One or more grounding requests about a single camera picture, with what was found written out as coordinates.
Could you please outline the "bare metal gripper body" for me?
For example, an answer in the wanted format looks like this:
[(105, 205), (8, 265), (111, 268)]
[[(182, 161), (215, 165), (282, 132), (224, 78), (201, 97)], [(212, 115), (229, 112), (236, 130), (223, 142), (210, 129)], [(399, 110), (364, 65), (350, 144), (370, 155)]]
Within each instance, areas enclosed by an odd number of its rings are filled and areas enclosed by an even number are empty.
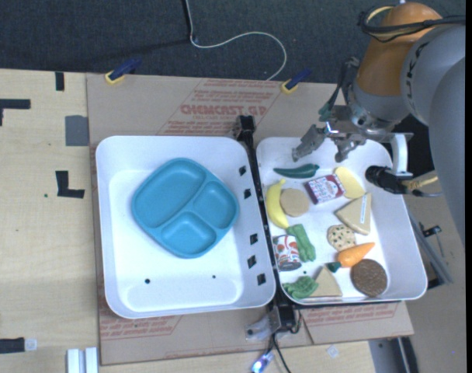
[(350, 106), (334, 106), (326, 120), (325, 134), (339, 143), (363, 144), (366, 140), (382, 141), (394, 124), (370, 116), (365, 110)]

